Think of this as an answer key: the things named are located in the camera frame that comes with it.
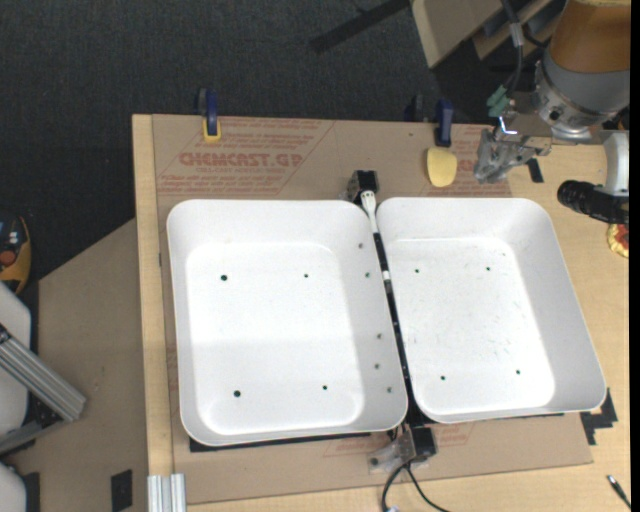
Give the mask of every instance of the yellow pad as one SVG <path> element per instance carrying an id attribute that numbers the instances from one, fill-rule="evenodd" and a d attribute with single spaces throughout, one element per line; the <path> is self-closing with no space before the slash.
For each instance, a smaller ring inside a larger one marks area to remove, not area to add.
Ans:
<path id="1" fill-rule="evenodd" d="M 427 175 L 434 187 L 446 187 L 456 179 L 458 159 L 444 148 L 427 150 Z"/>

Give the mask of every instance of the yellow object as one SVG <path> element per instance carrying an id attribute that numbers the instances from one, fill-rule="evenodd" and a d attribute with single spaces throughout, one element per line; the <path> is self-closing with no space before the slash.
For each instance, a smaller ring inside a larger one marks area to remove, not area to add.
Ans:
<path id="1" fill-rule="evenodd" d="M 609 226 L 609 229 L 607 229 L 607 242 L 613 252 L 624 258 L 629 257 L 629 230 L 624 224 L 611 224 Z"/>
<path id="2" fill-rule="evenodd" d="M 444 148 L 427 150 L 427 176 L 434 187 L 446 187 L 456 179 L 458 159 Z"/>
<path id="3" fill-rule="evenodd" d="M 206 118 L 202 119 L 202 136 L 205 142 L 218 142 L 220 140 L 220 137 L 222 136 L 222 130 L 220 128 L 220 119 L 218 119 L 218 126 L 216 131 L 218 132 L 217 135 L 209 135 L 207 131 L 207 119 Z"/>

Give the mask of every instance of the black floor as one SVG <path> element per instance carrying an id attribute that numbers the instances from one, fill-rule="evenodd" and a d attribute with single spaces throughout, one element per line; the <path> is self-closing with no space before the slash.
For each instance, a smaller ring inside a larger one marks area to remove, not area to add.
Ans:
<path id="1" fill-rule="evenodd" d="M 134 113 L 211 87 L 222 115 L 402 121 L 421 94 L 487 122 L 503 78 L 470 42 L 429 69 L 408 0 L 0 0 L 0 42 L 0 205 L 36 279 L 134 217 Z"/>

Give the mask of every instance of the blue clamp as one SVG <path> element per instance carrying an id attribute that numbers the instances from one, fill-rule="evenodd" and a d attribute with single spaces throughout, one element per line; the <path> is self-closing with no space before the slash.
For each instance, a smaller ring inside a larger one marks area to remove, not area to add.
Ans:
<path id="1" fill-rule="evenodd" d="M 436 121 L 438 127 L 435 129 L 436 146 L 448 148 L 451 146 L 451 124 L 453 122 L 453 105 L 449 100 L 441 99 L 436 105 Z"/>
<path id="2" fill-rule="evenodd" d="M 217 142 L 222 131 L 218 119 L 218 94 L 209 89 L 200 89 L 196 99 L 196 112 L 202 116 L 202 135 L 205 142 Z"/>

